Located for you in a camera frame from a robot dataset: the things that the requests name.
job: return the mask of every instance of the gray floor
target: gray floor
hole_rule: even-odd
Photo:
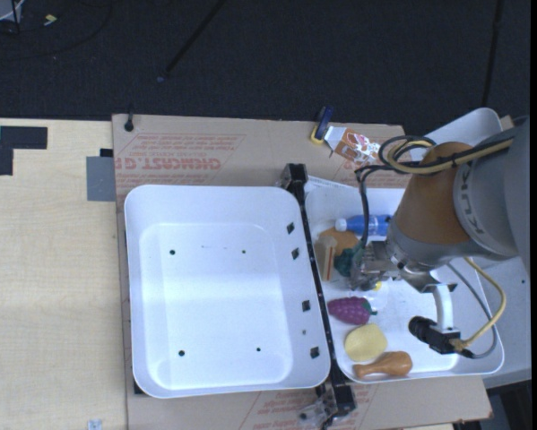
[[[507,414],[503,409],[503,403],[501,403],[501,398],[498,395],[490,396],[489,401],[491,402],[491,407],[493,407],[493,418],[482,420],[480,422],[481,430],[519,430],[509,426]]]
[[[207,19],[220,1],[26,0],[19,27],[0,22],[0,116],[302,121],[331,105],[423,135],[482,105],[490,65],[486,104],[530,114],[531,0],[226,0]]]

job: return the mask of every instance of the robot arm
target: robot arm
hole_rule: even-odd
[[[438,323],[414,317],[410,331],[440,353],[454,351],[447,341],[458,331],[445,332],[451,309],[444,302],[453,286],[442,288],[431,276],[433,270],[458,257],[497,261],[519,255],[530,274],[529,126],[527,119],[475,148],[460,142],[432,146],[415,165],[384,159],[413,175],[386,240],[364,246],[362,238],[353,255],[350,285],[368,290],[380,280],[403,279],[420,292],[433,293]],[[365,211],[363,183],[360,190]]]

